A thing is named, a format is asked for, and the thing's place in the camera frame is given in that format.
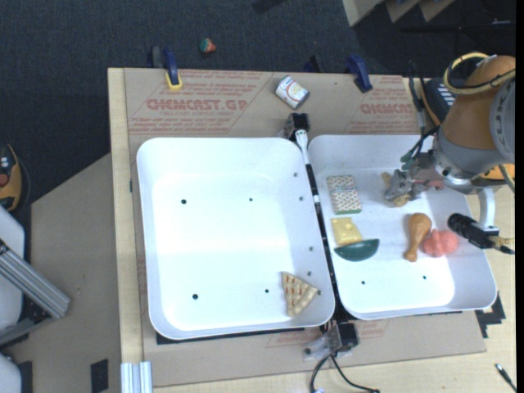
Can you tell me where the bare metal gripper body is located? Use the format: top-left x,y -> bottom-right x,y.
409,153 -> 480,197

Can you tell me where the tan toy bread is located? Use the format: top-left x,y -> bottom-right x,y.
381,171 -> 414,208

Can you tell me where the brown chicken drumstick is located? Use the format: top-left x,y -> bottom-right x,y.
404,212 -> 434,263

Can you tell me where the patterned cracker packet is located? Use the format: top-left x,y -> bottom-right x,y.
325,174 -> 364,216

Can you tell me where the yellow cheese wedge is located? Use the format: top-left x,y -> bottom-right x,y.
330,216 -> 364,246

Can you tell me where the dark green slice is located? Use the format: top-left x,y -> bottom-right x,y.
332,237 -> 381,263

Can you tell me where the pink lumpy toy food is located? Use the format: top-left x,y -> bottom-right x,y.
422,228 -> 460,259

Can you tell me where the thin black and white rod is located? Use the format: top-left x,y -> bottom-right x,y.
294,130 -> 341,325

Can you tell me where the white plastic tray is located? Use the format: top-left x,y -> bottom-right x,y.
135,137 -> 337,341
306,133 -> 499,321

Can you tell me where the small white can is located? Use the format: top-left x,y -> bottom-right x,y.
274,75 -> 311,111

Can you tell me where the tan pie slice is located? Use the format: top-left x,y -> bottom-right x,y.
280,271 -> 320,318

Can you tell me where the brown cardboard board red print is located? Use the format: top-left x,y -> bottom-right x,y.
122,68 -> 488,388

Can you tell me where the black block with thin wires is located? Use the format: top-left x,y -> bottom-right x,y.
302,321 -> 361,360
278,112 -> 310,139

